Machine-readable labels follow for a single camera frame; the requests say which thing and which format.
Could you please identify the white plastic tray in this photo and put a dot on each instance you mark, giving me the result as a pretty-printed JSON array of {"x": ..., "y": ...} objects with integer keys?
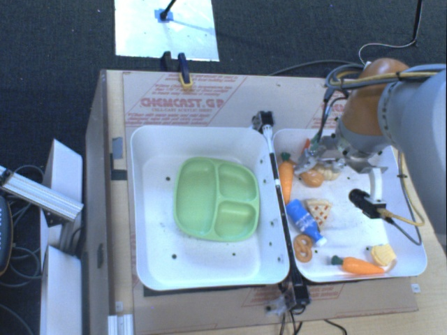
[
  {"x": 157, "y": 222},
  {"x": 352, "y": 236}
]

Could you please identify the blue bottle white cap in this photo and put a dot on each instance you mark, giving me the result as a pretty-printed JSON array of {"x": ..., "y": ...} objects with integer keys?
[{"x": 303, "y": 220}]

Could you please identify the orange brown croissant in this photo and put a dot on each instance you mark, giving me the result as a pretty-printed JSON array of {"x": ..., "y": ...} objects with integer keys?
[{"x": 311, "y": 179}]

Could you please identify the brown pretzel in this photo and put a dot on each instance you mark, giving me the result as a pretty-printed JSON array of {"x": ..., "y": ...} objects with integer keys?
[{"x": 303, "y": 248}]

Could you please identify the thin black and white rod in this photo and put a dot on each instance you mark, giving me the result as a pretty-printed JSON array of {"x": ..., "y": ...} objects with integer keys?
[{"x": 277, "y": 183}]

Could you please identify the black cylinder on white bracket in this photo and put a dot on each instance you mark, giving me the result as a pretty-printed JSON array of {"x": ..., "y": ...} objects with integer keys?
[{"x": 365, "y": 201}]

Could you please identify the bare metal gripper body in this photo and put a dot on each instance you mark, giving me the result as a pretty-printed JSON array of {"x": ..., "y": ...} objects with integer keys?
[{"x": 330, "y": 150}]

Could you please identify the toy pizza slice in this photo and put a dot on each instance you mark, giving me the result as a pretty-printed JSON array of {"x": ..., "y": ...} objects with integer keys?
[{"x": 319, "y": 213}]

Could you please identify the beige bread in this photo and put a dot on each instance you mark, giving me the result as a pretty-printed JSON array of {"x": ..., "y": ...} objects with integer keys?
[{"x": 330, "y": 174}]

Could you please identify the brown cardboard board red print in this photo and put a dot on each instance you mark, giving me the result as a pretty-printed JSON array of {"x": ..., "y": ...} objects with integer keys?
[{"x": 209, "y": 103}]

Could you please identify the orange carrot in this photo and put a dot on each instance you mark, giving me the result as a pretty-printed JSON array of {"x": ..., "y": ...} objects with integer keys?
[
  {"x": 287, "y": 180},
  {"x": 359, "y": 266}
]

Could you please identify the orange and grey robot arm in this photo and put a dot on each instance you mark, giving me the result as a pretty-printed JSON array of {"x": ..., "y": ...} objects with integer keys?
[{"x": 408, "y": 110}]

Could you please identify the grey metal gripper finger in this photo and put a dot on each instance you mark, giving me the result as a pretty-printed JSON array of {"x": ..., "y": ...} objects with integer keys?
[
  {"x": 336, "y": 166},
  {"x": 304, "y": 164}
]

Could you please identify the small orange red stick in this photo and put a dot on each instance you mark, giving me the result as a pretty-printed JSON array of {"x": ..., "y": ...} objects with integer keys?
[{"x": 307, "y": 146}]

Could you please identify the green divided plate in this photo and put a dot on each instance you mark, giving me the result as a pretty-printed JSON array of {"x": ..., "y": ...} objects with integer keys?
[{"x": 199, "y": 201}]

